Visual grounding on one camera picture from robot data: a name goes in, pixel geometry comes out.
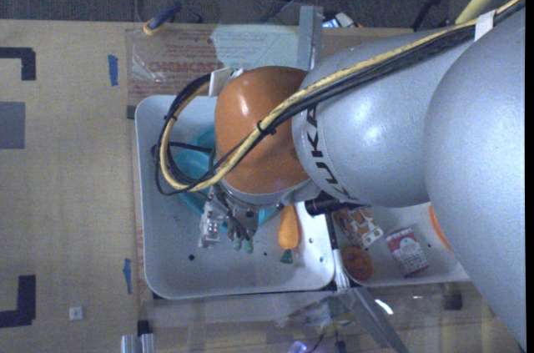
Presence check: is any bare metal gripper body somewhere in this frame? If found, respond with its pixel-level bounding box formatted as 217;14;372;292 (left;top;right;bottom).
199;186;260;249

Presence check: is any orange carrot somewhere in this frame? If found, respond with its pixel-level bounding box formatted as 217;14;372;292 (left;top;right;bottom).
277;204;302;265

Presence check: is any white plastic tray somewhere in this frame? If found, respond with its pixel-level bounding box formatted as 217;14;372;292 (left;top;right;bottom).
332;200;472;289
133;93;337;300

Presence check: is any thin black and white rod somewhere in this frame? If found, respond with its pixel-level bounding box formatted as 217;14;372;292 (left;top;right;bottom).
325;213;350;292

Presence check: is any orange and white packet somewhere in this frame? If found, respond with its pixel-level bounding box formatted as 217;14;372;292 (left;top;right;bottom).
333;207;385;249

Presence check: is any brown doughnut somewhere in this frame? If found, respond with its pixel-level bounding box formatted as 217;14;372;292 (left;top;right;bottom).
341;245;374;282

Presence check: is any red and white carton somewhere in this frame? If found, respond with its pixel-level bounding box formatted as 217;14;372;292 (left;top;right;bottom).
385;227;431;278

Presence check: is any orange round object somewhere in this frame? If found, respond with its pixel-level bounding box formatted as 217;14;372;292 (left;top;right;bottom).
428;204;452;251

